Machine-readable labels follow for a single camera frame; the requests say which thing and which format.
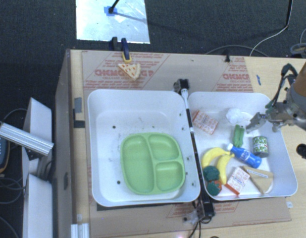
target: white crumpled object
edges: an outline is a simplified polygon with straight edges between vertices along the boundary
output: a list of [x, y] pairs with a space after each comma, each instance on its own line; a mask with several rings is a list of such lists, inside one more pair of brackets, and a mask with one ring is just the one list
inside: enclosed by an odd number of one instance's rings
[[226, 114], [226, 118], [231, 124], [237, 124], [243, 121], [243, 114], [240, 109], [230, 108]]

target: bottle cap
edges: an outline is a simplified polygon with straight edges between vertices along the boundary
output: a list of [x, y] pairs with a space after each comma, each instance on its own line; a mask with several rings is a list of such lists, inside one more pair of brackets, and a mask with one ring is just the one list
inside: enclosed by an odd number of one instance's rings
[[231, 149], [232, 149], [232, 147], [233, 147], [233, 144], [228, 144], [228, 146], [227, 146], [227, 151], [231, 151]]

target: green plate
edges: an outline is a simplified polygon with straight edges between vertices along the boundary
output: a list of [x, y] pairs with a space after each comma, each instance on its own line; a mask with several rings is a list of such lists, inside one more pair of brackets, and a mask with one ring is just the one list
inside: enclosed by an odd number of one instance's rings
[[182, 153], [168, 134], [132, 134], [123, 140], [120, 154], [124, 180], [137, 194], [172, 192], [184, 183]]

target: wooden table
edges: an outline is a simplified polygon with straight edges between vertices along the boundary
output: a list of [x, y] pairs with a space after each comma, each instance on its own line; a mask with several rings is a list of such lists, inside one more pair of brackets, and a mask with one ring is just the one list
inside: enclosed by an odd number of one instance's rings
[[[71, 51], [71, 73], [72, 73], [72, 94], [82, 95], [82, 51]], [[305, 59], [283, 59], [283, 58], [253, 58], [245, 57], [246, 66], [252, 83], [254, 92], [260, 92], [272, 99], [276, 93], [280, 80], [280, 71], [282, 67], [291, 63], [297, 71], [300, 71], [305, 63]], [[260, 77], [261, 85], [258, 84], [257, 77]], [[281, 91], [279, 100], [285, 98], [285, 91]], [[219, 238], [273, 238], [273, 237], [306, 237], [306, 160], [302, 159], [296, 153], [296, 147], [300, 143], [306, 144], [306, 132], [294, 126], [285, 126], [282, 128], [283, 137], [292, 161], [294, 171], [298, 181], [298, 191], [293, 196], [287, 198], [291, 202], [292, 208], [290, 222], [260, 224], [250, 226], [238, 226], [228, 228], [204, 229], [202, 237], [209, 238], [217, 236]], [[88, 190], [86, 188], [87, 167], [86, 157], [77, 153], [85, 150], [86, 140], [83, 129], [74, 131], [74, 151], [75, 151], [75, 184], [80, 188], [76, 194], [76, 211], [82, 215], [82, 222], [89, 221]], [[179, 238], [188, 237], [191, 231], [171, 232], [162, 234], [149, 234], [136, 237], [143, 238]]]

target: banana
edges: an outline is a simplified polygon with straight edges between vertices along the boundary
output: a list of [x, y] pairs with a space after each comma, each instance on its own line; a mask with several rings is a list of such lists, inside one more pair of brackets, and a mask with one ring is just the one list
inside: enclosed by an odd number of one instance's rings
[[205, 152], [205, 154], [202, 157], [202, 169], [204, 169], [205, 167], [209, 166], [211, 161], [220, 156], [220, 155], [229, 155], [230, 152], [226, 152], [225, 150], [223, 150], [220, 147], [214, 147], [212, 149], [210, 149], [209, 151]]
[[231, 158], [234, 157], [234, 154], [231, 155], [223, 155], [220, 157], [217, 163], [217, 169], [219, 170], [219, 181], [225, 185], [227, 183], [227, 175], [226, 175], [226, 166]]

